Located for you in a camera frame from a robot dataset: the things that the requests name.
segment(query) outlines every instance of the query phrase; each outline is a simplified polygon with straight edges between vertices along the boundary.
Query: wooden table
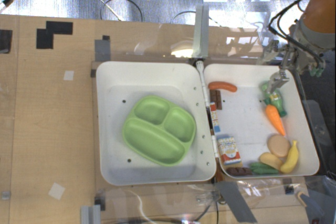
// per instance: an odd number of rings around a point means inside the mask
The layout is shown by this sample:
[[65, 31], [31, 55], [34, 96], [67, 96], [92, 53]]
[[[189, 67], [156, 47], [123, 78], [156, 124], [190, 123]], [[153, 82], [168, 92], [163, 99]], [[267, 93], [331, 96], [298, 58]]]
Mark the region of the wooden table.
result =
[[[36, 49], [37, 29], [45, 29], [46, 21], [73, 22], [73, 33], [54, 35], [53, 49]], [[130, 208], [139, 203], [134, 193], [148, 216], [175, 215], [184, 210], [182, 204], [186, 213], [198, 215], [204, 209], [187, 184], [137, 187], [132, 194], [131, 187], [99, 183], [94, 149], [90, 73], [95, 40], [110, 36], [113, 60], [185, 62], [171, 51], [189, 46], [193, 26], [1, 15], [0, 29], [13, 31], [11, 52], [0, 54], [0, 191], [11, 193], [9, 200], [0, 200], [1, 224], [79, 223], [80, 207], [92, 206], [100, 189], [107, 203], [121, 205], [102, 212], [105, 223], [120, 209], [141, 215], [138, 205]], [[253, 63], [240, 57], [261, 54], [256, 38], [254, 30], [210, 27], [210, 60]], [[303, 188], [303, 178], [295, 182]], [[64, 188], [59, 199], [49, 195], [54, 183]], [[282, 223], [307, 222], [304, 208], [294, 196], [284, 195], [283, 187], [264, 191], [274, 193], [264, 199], [246, 197], [259, 223], [278, 223], [275, 216]], [[236, 223], [227, 206], [219, 209], [220, 223]], [[214, 223], [214, 207], [209, 211], [202, 223]]]

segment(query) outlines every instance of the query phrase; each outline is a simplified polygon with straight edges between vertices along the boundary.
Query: green plate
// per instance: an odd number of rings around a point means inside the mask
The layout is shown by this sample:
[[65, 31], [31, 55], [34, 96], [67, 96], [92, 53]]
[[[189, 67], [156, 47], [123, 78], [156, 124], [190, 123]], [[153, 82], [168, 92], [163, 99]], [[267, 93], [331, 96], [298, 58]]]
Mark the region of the green plate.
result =
[[122, 129], [131, 149], [163, 166], [176, 165], [184, 158], [195, 133], [196, 123], [190, 113], [156, 95], [140, 99]]

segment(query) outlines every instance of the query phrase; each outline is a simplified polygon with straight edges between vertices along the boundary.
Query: orange carrot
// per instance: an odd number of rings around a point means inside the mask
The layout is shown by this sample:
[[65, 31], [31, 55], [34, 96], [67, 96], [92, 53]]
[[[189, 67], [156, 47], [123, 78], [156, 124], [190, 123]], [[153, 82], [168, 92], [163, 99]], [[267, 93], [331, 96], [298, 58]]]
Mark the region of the orange carrot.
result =
[[223, 90], [228, 90], [230, 92], [236, 92], [237, 91], [236, 86], [234, 86], [233, 84], [230, 84], [228, 82], [224, 82], [224, 81], [210, 82], [209, 85], [208, 85], [208, 88], [210, 90], [223, 89]]
[[278, 112], [277, 108], [274, 105], [268, 104], [266, 106], [265, 111], [266, 111], [267, 118], [273, 124], [275, 129], [277, 129], [277, 131], [280, 134], [286, 135], [285, 134], [285, 129], [282, 125], [282, 121], [281, 121], [281, 118], [280, 118], [280, 115], [279, 115], [279, 112]]

